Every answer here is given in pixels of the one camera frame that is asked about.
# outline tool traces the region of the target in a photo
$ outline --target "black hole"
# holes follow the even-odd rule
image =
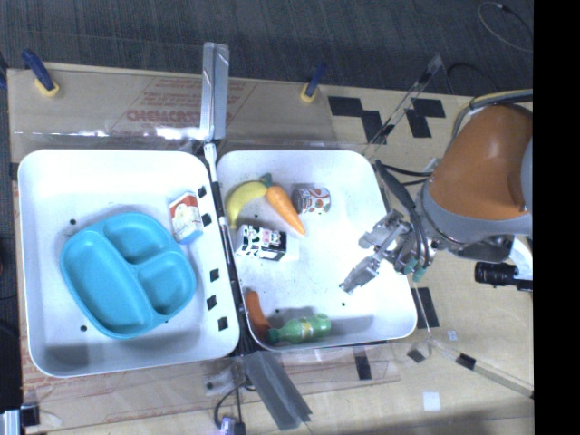
[[[211,308],[213,308],[215,305],[218,304],[218,300],[216,299],[215,295],[212,295],[210,298],[206,300],[206,303],[208,304],[208,311],[210,311]]]
[[[227,329],[227,317],[222,317],[217,321],[217,328],[220,331]]]

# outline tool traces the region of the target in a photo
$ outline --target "white tray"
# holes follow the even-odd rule
[[[239,224],[253,222],[287,232],[298,245],[298,259],[280,261],[236,256],[243,292],[255,290],[270,324],[281,327],[293,317],[326,313],[332,330],[317,342],[270,346],[273,351],[351,345],[402,338],[417,323],[417,310],[406,276],[382,263],[380,274],[367,285],[346,294],[339,284],[370,249],[358,240],[386,212],[372,166],[348,150],[232,151],[217,164],[224,201],[242,182],[270,172],[288,194],[303,184],[326,187],[332,205],[324,215],[301,219],[306,236],[298,236],[265,198],[247,204]]]
[[[218,217],[199,159],[178,151],[39,150],[20,164],[18,187],[28,341],[40,370],[57,377],[125,371],[219,358],[236,347],[239,324]],[[192,301],[140,337],[120,341],[99,333],[63,280],[59,255],[64,242],[125,211],[146,213],[171,230],[169,203],[200,188],[207,195],[199,199],[199,210],[212,222],[182,247],[197,278]],[[219,278],[212,281],[215,269]],[[213,295],[216,304],[209,309]]]

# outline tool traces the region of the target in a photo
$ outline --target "gray floor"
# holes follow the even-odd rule
[[[534,0],[0,0],[0,51],[18,68],[28,47],[52,62],[199,73],[211,41],[229,45],[231,76],[305,82],[324,61],[323,83],[395,90],[440,53],[450,84],[428,90],[477,96],[532,88],[533,23]],[[0,361],[16,364],[4,91],[0,170]]]

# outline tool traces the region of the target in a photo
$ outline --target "table surface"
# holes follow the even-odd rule
[[[64,92],[70,92],[67,75],[71,72],[88,71],[104,77],[143,74],[49,63],[47,66],[61,76]],[[9,82],[20,82],[16,79],[22,75],[10,72]],[[197,76],[183,77],[198,80]],[[303,138],[310,143],[333,142],[368,156],[364,125],[374,127],[385,122],[406,93],[321,85],[314,101],[305,103],[300,100],[301,89],[302,85],[295,83],[231,79],[227,130],[228,137],[237,141],[228,142],[228,146],[247,146],[247,134],[252,133],[253,137],[280,145]],[[85,93],[85,103],[94,103],[92,100],[100,95],[98,90],[88,96]],[[422,134],[427,130],[429,136],[418,137],[421,134],[403,117],[389,135],[387,145],[372,148],[382,162],[423,170],[431,159],[442,155],[455,115],[469,100],[427,93],[421,98],[435,107],[431,110],[435,112],[424,115],[421,123]],[[47,146],[38,137],[31,139],[29,132],[53,132],[49,124],[64,124],[66,130],[69,118],[73,118],[70,127],[75,127],[74,121],[78,127],[78,115],[83,109],[91,112],[95,123],[106,122],[117,114],[86,104],[57,109],[46,99],[25,107],[19,101],[13,99],[10,110],[13,162],[19,162],[31,150]],[[47,109],[50,121],[46,121],[46,115],[43,117]],[[48,146],[58,148],[58,142],[51,143]],[[18,208],[16,184],[14,198],[14,207]],[[28,427],[26,433],[218,433],[213,407],[221,395],[208,394],[206,383],[215,376],[217,368],[228,366],[229,360],[74,379],[54,379],[34,366],[26,343],[17,210],[14,219],[24,398],[25,402],[38,403],[40,410],[40,425]],[[432,301],[437,322],[430,319],[428,328],[418,328],[405,339],[342,350],[340,355],[329,353],[322,367],[313,367],[321,354],[311,353],[302,361],[295,356],[283,358],[313,412],[309,422],[287,433],[534,433],[533,401],[502,384],[521,382],[524,387],[533,388],[533,296],[511,287],[494,289],[477,284],[473,267],[474,262],[439,252],[428,274],[418,285],[411,285],[421,297],[429,294]],[[412,359],[412,351],[425,359]],[[371,378],[367,380],[361,380],[354,359],[361,353],[370,364]],[[488,371],[487,376],[458,365],[453,359],[456,353],[476,359],[478,366]],[[254,392],[243,390],[241,399],[247,433],[278,433],[266,406]],[[220,415],[236,416],[235,409],[235,399],[230,397]]]

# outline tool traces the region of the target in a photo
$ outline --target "green bottle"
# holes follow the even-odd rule
[[[330,332],[330,318],[326,314],[315,314],[300,319],[290,319],[281,329],[269,329],[266,341],[302,343],[324,337]]]

